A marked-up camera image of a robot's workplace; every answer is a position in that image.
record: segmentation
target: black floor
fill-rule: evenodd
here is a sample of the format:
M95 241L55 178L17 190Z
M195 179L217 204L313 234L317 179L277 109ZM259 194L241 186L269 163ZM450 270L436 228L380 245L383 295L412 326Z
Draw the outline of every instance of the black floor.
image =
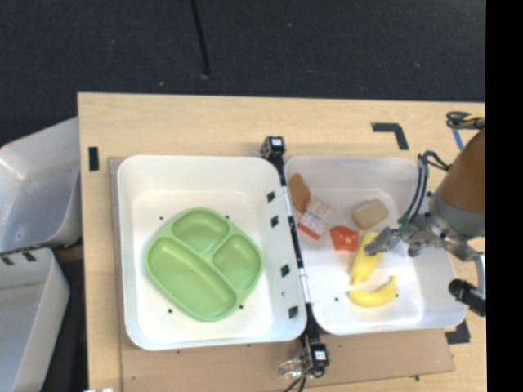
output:
M0 145L78 91L485 100L486 0L0 0Z

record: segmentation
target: green divided plate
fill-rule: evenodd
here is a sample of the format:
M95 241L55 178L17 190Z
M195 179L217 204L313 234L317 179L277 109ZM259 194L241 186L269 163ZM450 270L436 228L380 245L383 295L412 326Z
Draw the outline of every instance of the green divided plate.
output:
M196 207L170 220L145 255L147 273L186 313L203 321L232 314L262 275L262 252L240 228Z

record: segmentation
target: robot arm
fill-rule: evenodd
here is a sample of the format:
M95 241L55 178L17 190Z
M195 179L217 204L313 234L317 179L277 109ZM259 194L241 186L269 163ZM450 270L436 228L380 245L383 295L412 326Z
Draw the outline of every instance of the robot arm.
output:
M485 120L461 112L450 112L447 118L447 124L453 129L479 131L451 167L431 151L418 157L418 192L409 210L398 221L400 228L385 228L365 247L365 252L369 255L385 252L403 241L409 245L410 256L417 256L423 248L433 246L444 248L462 261L475 261L478 287L454 280L449 290L456 299L470 305L471 310L486 316L485 255L468 245L471 239L485 236ZM430 157L438 163L432 163ZM445 169L447 174L436 192L430 195L428 211L419 213L429 163Z

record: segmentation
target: yellow banana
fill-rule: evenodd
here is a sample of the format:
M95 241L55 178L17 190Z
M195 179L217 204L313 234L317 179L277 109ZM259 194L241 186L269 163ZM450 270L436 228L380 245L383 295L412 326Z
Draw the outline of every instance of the yellow banana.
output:
M351 301L355 304L366 308L385 305L396 297L398 292L396 286L397 279L398 277L396 275L392 276L387 283L381 286L378 290L372 292L353 289L349 291L349 298L351 298Z
M367 256L367 254L365 254L364 247L374 241L377 236L377 232L369 231L365 233L361 239L360 247L358 248L354 263L351 267L351 282L353 285L367 280L378 262L382 259L382 252L377 252L374 256Z

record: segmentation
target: wooden tabletop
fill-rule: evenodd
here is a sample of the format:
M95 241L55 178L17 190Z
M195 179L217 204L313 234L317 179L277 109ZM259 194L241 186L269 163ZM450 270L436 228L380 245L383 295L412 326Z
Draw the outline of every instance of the wooden tabletop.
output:
M243 383L234 383L235 387L248 385L253 391L262 391L285 390L288 386L288 381L279 383L267 379L269 369L264 374L263 371L255 372L256 368L252 367L253 372L249 372L249 363L245 361L236 362L236 366L216 367L216 364L202 362L198 351L192 357L178 356L174 364L183 370L169 374L168 368L172 366L166 362L173 359L169 353L149 354L144 358L142 350L129 344L125 332L120 329L121 302L110 195L111 158L136 154L250 156L259 150L266 136L273 135L284 137L289 157L306 154L378 156L402 157L414 162L419 153L431 149L451 163L459 151L453 133L445 125L445 114L450 110L485 114L483 104L458 102L80 93L78 116L90 388L112 387L125 392L161 390L159 378L173 376L178 380L180 390L220 390L219 387L204 389L206 385L220 384L219 377L205 383L200 379L204 376L196 373L206 372L209 376L209 373L231 370L233 366L245 371L241 374L246 379ZM376 123L393 124L392 131L376 131L376 127L373 129ZM405 141L396 137L394 129L403 132ZM459 135L466 143L474 132L461 131ZM428 189L435 189L442 177L443 172L432 171ZM475 240L472 246L484 251L485 240ZM453 263L458 277L476 281L474 265L454 258ZM468 311L466 321L472 335L468 344L448 346L443 330L329 338L337 348L336 353L346 359L346 365L338 362L329 368L330 372L322 381L311 381L307 386L318 392L486 390L486 320ZM341 352L342 346L348 345L351 349ZM232 359L239 355L237 352L244 353L253 358L253 364L259 365L267 363L258 357L260 353L268 349L273 353L278 347L288 346L267 347L260 346L254 351L228 346L218 349L224 355L230 353ZM213 349L205 350L208 352L205 355L217 353L216 348ZM143 362L149 357L151 362L155 361L154 367ZM195 360L201 367L195 367Z

